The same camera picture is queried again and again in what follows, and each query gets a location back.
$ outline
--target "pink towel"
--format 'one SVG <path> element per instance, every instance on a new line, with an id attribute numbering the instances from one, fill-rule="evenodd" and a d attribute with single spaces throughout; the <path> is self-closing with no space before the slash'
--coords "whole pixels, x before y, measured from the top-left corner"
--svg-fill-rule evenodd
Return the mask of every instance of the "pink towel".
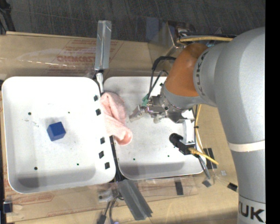
<path id="1" fill-rule="evenodd" d="M 115 136 L 118 144 L 129 144 L 132 132 L 125 126 L 126 112 L 124 101 L 115 93 L 105 92 L 100 99 L 104 111 L 108 135 Z"/>

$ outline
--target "black floor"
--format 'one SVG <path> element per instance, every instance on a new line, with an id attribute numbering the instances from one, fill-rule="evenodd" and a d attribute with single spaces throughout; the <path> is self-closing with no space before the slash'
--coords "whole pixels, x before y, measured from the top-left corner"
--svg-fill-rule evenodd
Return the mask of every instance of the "black floor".
<path id="1" fill-rule="evenodd" d="M 13 22 L 16 31 L 19 32 L 96 37 L 97 21 L 109 20 L 112 21 L 112 39 L 140 42 L 147 41 L 149 18 L 189 22 L 205 33 L 221 27 L 223 33 L 235 35 L 265 26 L 266 20 L 266 0 L 7 0 L 7 2 L 12 7 Z M 1 150 L 0 177 L 2 177 Z"/>

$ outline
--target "blue cube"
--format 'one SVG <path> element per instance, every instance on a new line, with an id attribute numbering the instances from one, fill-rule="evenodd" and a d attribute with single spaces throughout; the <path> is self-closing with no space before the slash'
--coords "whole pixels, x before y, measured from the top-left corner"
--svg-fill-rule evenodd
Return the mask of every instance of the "blue cube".
<path id="1" fill-rule="evenodd" d="M 66 131 L 62 125 L 62 122 L 57 122 L 48 126 L 47 133 L 50 137 L 50 140 L 55 141 L 63 138 L 66 134 Z"/>

